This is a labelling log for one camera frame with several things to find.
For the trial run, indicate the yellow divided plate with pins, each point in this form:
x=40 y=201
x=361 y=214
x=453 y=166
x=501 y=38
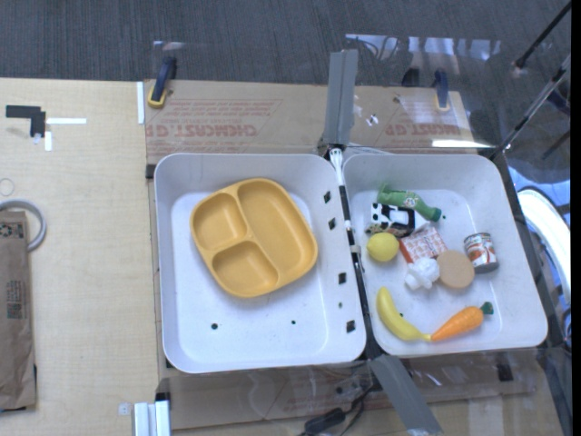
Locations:
x=254 y=236

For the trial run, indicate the brown cardboard board red print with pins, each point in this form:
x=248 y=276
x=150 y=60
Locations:
x=236 y=121

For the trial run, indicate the black and white cow carton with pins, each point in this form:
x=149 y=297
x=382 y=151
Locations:
x=390 y=220

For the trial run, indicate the yellow lemon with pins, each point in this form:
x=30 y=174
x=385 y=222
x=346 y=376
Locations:
x=382 y=246

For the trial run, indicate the green bottle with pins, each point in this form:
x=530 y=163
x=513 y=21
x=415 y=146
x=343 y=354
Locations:
x=406 y=200

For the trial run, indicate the orange and white carton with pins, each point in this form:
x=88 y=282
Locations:
x=422 y=244

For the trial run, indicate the white plastic tray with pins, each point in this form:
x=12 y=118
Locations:
x=476 y=175
x=254 y=339

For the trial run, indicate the yellow banana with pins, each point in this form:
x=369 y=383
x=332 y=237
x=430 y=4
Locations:
x=392 y=316

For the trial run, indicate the tan round biscuit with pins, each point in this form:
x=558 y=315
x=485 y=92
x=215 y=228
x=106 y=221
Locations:
x=455 y=269

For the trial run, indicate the small red and white can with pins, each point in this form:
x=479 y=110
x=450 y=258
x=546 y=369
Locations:
x=481 y=252

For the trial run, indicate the orange carrot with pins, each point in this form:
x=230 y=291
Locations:
x=458 y=324

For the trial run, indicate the brown paper bag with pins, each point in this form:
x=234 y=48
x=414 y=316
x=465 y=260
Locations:
x=16 y=316

